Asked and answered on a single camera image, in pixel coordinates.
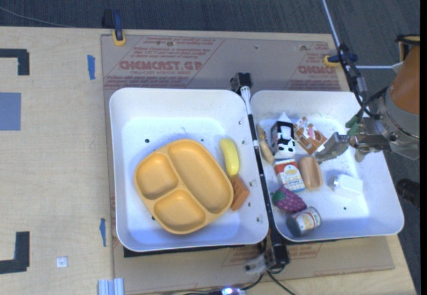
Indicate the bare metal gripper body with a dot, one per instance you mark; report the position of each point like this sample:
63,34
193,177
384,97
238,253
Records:
377,138

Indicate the brown biscuit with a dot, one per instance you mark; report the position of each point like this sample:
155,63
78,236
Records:
240,193

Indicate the purple grapes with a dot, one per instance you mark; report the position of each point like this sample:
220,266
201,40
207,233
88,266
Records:
290,201

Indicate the red and white carton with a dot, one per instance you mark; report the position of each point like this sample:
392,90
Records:
289,175

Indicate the black and white milk carton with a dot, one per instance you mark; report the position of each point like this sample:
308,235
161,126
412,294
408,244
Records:
284,140

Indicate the white plastic bottle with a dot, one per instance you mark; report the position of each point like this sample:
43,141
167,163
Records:
348,185

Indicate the tan hot dog bun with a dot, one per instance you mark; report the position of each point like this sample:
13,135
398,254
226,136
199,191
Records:
310,173

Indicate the orange divided plate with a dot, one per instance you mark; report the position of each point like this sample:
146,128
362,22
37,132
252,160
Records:
197,170

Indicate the small yellow label can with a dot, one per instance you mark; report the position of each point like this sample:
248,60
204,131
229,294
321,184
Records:
305,221

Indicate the brown cardboard board, red print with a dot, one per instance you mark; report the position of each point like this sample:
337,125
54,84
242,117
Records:
187,63

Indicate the thin black and white rod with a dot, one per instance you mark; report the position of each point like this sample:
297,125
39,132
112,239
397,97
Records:
257,150

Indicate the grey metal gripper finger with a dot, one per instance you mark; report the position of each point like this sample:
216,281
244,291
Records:
333,146
361,154

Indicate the orange and white carton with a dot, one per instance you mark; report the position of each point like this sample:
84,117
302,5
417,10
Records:
310,137

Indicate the white plastic tray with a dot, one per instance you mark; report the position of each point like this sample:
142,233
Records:
370,217
187,110

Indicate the yellow banana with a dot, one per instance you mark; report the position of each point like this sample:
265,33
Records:
230,155

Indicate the brown bread stick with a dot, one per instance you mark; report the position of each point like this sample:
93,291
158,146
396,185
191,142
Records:
266,150

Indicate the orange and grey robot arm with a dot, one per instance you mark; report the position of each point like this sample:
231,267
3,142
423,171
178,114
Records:
405,80

